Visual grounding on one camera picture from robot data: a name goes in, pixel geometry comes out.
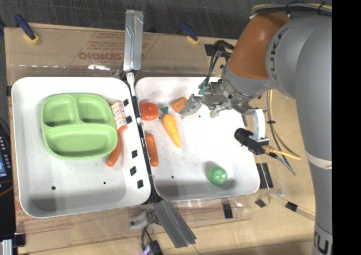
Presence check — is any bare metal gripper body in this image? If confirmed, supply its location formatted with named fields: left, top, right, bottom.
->
left=200, top=80, right=254, bottom=115

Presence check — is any orange toy biscuit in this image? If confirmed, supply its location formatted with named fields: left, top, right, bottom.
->
left=170, top=96, right=188, bottom=114

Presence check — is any yellow orange toy carrot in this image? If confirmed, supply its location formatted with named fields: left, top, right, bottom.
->
left=160, top=106, right=183, bottom=149

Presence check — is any white plastic tray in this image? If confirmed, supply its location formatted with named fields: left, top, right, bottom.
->
left=134, top=76, right=261, bottom=203
left=10, top=76, right=152, bottom=219

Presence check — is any orange toy tangerine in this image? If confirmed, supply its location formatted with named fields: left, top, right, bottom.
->
left=139, top=102, right=160, bottom=121

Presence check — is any thin black and white rod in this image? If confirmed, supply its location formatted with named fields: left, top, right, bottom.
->
left=126, top=72, right=157, bottom=203

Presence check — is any orange toy sausage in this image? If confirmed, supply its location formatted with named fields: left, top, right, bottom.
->
left=144, top=133, right=160, bottom=168
left=105, top=132, right=122, bottom=168

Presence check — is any orange and white packet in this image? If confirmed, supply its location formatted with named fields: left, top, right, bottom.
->
left=110, top=100, right=129, bottom=134

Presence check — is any green divided plate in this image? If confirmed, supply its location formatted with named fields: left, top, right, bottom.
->
left=40, top=93, right=119, bottom=160

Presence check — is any brown cardboard board red print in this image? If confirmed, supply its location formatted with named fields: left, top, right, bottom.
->
left=3, top=22, right=316, bottom=255

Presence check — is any black cylinder on white bracket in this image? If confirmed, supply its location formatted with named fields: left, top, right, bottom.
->
left=234, top=108, right=270, bottom=155

